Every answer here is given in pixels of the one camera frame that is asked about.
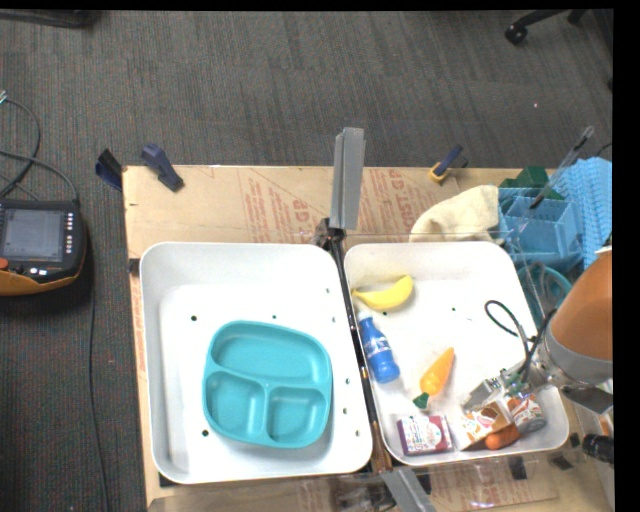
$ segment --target snack package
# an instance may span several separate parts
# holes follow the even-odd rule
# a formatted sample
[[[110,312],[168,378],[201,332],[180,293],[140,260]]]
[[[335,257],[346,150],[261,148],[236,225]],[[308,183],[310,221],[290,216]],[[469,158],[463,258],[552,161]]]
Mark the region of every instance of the snack package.
[[[458,449],[477,447],[495,432],[512,423],[511,416],[502,402],[491,402],[479,411],[469,411],[461,420],[461,432],[456,436]]]
[[[547,424],[547,420],[534,393],[530,393],[524,397],[516,396],[510,398],[507,402],[507,408],[521,434],[535,432]]]
[[[444,416],[415,415],[397,421],[398,433],[405,455],[423,455],[451,450],[453,443]]]

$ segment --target beige cloth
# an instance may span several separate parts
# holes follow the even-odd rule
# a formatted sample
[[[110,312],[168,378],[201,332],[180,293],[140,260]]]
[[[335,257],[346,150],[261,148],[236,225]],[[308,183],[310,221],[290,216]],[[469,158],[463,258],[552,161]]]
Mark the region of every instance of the beige cloth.
[[[480,185],[429,208],[411,228],[409,241],[497,241],[487,231],[498,222],[498,187]]]

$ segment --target handheld device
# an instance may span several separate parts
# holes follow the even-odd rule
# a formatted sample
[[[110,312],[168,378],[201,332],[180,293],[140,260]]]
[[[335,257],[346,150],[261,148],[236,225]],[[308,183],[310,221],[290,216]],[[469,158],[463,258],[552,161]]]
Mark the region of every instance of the handheld device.
[[[86,246],[75,202],[0,199],[0,296],[72,283],[82,269]]]

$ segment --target toy banana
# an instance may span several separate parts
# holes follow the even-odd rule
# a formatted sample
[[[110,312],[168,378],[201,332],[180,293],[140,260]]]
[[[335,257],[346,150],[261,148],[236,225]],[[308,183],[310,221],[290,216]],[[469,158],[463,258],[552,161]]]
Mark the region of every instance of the toy banana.
[[[398,279],[393,286],[386,290],[376,290],[370,292],[363,292],[353,290],[351,293],[354,297],[362,300],[367,306],[376,311],[386,311],[387,309],[395,308],[404,301],[406,301],[411,295],[413,290],[413,279],[411,276],[406,275]]]

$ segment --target white bottle cap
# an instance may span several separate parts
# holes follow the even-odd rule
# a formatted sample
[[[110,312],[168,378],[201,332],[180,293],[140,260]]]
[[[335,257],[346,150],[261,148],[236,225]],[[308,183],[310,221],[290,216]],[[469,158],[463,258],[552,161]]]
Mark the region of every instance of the white bottle cap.
[[[361,322],[362,320],[364,320],[365,318],[371,318],[373,315],[371,314],[371,311],[364,309],[362,311],[359,311],[358,314],[356,315],[356,319],[358,320],[358,323]]]

